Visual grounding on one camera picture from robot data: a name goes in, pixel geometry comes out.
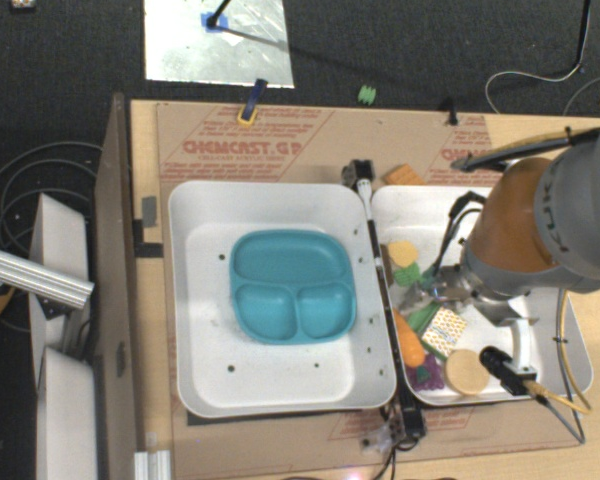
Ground white plastic tray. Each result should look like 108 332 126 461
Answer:
167 180 399 418
371 184 595 407

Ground purple toy grapes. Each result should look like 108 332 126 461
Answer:
404 352 447 392

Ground black cylinder on white bracket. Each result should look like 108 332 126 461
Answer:
478 316 539 397

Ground orange toy carrot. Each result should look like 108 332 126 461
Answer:
392 307 427 368

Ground round tan toy biscuit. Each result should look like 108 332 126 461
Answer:
444 348 492 396

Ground thin black and white rod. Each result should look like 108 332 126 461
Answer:
357 178 412 410

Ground brown cardboard board red print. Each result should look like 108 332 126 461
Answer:
155 102 589 460

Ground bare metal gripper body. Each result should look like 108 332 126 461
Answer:
429 265 485 310

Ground blue divided plate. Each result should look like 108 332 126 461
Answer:
228 229 358 346

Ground yellow toy corn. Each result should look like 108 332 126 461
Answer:
387 240 419 268

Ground orange toy biscuit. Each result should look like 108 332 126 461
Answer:
383 164 426 187

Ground green toy broccoli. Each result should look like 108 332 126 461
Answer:
391 262 424 288

